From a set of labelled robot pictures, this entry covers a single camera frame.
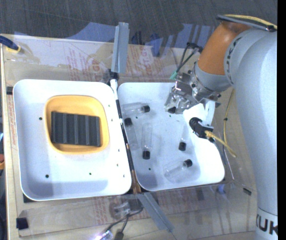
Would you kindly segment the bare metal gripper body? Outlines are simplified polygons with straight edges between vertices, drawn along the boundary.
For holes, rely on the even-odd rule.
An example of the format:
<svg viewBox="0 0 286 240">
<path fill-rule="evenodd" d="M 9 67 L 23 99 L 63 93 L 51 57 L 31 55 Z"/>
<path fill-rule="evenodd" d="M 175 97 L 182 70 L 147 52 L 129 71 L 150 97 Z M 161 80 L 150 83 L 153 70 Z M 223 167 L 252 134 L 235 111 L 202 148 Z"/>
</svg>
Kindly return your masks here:
<svg viewBox="0 0 286 240">
<path fill-rule="evenodd" d="M 217 100 L 220 94 L 220 75 L 193 70 L 178 75 L 172 87 L 171 94 L 178 98 L 193 101 L 194 105 Z"/>
</svg>

